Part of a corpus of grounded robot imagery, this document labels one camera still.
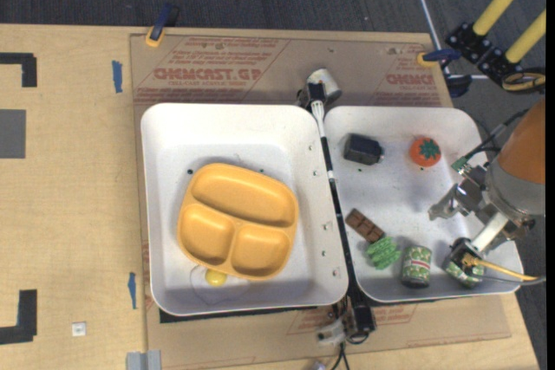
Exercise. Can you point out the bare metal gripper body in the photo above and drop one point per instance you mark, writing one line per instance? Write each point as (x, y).
(477, 191)

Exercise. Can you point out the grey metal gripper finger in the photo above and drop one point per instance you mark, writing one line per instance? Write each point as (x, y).
(442, 208)
(461, 200)

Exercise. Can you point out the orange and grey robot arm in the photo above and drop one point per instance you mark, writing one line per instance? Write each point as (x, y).
(522, 151)

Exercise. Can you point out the white plastic tray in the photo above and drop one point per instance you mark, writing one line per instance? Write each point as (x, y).
(399, 195)
(243, 130)

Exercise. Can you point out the orange tomato with green top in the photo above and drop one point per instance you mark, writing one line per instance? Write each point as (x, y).
(425, 151)

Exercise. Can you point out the green patterned can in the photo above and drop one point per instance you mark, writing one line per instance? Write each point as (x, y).
(464, 275)
(416, 266)

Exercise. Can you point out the green bumpy toy vegetable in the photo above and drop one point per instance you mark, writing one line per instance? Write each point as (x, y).
(383, 253)

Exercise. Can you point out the brown chocolate bar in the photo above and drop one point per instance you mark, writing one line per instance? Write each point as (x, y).
(364, 226)

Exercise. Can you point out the black small carton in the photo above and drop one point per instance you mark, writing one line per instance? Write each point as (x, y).
(362, 148)

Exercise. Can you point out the thin black and white rod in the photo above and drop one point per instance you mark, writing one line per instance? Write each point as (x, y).
(333, 182)

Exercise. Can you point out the white and grey small can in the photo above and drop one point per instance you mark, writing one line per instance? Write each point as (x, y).
(331, 82)

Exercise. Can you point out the orange divided plate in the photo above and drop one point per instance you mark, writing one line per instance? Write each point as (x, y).
(238, 221)

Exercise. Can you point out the white and yellow fried egg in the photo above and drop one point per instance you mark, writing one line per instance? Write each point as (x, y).
(215, 278)

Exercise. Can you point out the brown cardboard board red print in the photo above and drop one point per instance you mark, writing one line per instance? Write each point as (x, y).
(243, 65)

